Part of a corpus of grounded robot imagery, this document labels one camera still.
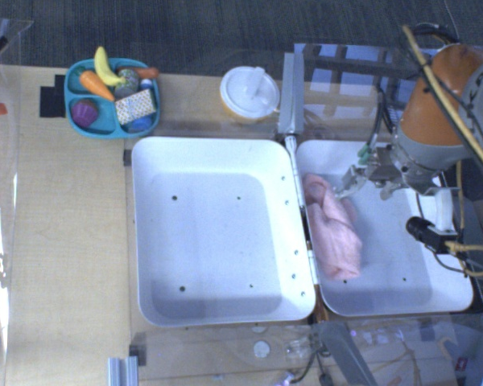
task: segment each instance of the box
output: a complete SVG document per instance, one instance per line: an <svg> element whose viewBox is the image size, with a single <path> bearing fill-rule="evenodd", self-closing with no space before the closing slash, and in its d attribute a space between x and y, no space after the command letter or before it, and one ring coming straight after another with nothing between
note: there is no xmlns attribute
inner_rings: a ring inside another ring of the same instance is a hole
<svg viewBox="0 0 483 386"><path fill-rule="evenodd" d="M357 160L360 142L310 140L297 150L301 175L315 173L334 187ZM431 252L406 230L406 222L419 216L415 193L395 191L381 200L371 183L350 198L356 208L354 227L363 242L361 275L344 281L319 273L324 303L343 316L378 316L444 313L467 309L473 300L470 280L442 268ZM434 197L420 197L424 215L436 216ZM460 268L458 260L445 256L447 265Z"/></svg>
<svg viewBox="0 0 483 386"><path fill-rule="evenodd" d="M121 125L126 125L156 111L154 97L149 88L115 101L114 105Z"/></svg>
<svg viewBox="0 0 483 386"><path fill-rule="evenodd" d="M138 300L157 326L298 320L315 305L288 153L144 138L132 155Z"/></svg>

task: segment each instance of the metal bracket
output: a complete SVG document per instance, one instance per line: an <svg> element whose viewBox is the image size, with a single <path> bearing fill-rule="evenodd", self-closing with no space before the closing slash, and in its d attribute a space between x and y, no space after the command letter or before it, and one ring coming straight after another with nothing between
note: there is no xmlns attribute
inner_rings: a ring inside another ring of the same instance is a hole
<svg viewBox="0 0 483 386"><path fill-rule="evenodd" d="M345 323L324 322L314 327L349 384L378 386Z"/></svg>
<svg viewBox="0 0 483 386"><path fill-rule="evenodd" d="M289 135L284 138L284 145L290 155L291 170L293 171L293 179L295 182L295 190L297 191L297 199L299 201L299 207L301 211L306 207L303 186L300 180L299 168L297 167L297 160L295 158L295 153L297 151L297 140L295 137Z"/></svg>
<svg viewBox="0 0 483 386"><path fill-rule="evenodd" d="M302 53L285 53L278 133L304 131L304 57Z"/></svg>
<svg viewBox="0 0 483 386"><path fill-rule="evenodd" d="M138 386L138 357L107 360L108 386Z"/></svg>

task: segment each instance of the toy carrot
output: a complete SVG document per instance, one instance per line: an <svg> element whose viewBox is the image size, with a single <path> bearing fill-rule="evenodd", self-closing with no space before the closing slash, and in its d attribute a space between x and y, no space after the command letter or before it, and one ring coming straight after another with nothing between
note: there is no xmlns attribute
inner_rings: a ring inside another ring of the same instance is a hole
<svg viewBox="0 0 483 386"><path fill-rule="evenodd" d="M114 101L113 93L107 88L101 78L91 70L78 70L80 84L89 92L103 97L106 100Z"/></svg>
<svg viewBox="0 0 483 386"><path fill-rule="evenodd" d="M135 68L131 66L121 66L117 68L117 72L120 72L125 68L134 70L136 73L138 73L140 79L156 79L157 76L159 76L159 70L157 68Z"/></svg>

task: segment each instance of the pink towel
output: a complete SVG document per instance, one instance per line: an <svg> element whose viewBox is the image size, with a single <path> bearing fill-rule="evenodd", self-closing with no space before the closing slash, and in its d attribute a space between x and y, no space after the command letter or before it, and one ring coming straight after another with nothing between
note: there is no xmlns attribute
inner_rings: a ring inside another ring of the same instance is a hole
<svg viewBox="0 0 483 386"><path fill-rule="evenodd" d="M333 280L360 275L361 240L353 222L354 206L337 200L331 185L316 175L303 178L304 197L317 264Z"/></svg>

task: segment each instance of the blue divided plate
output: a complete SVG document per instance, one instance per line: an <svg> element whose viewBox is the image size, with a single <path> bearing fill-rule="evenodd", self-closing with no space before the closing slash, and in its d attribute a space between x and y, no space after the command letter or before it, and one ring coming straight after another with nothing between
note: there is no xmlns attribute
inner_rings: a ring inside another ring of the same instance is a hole
<svg viewBox="0 0 483 386"><path fill-rule="evenodd" d="M121 66L131 66L137 68L146 68L147 65L131 59L112 58L109 59L109 65L112 70ZM158 124L159 115L161 114L159 102L159 89L155 80L152 80L154 85L153 94L155 98L155 113L149 115L151 125L148 129L143 131L129 133L129 128L126 125L120 125L118 121L116 109L112 101L103 99L100 96L94 95L84 87L79 81L79 76L76 70L84 68L86 70L94 70L93 59L82 60L70 67L64 79L64 104L66 106L66 115L72 127L78 133L89 138L138 138L149 134ZM72 106L79 100L89 99L95 103L98 108L98 119L96 119L89 127L80 127L72 119Z"/></svg>

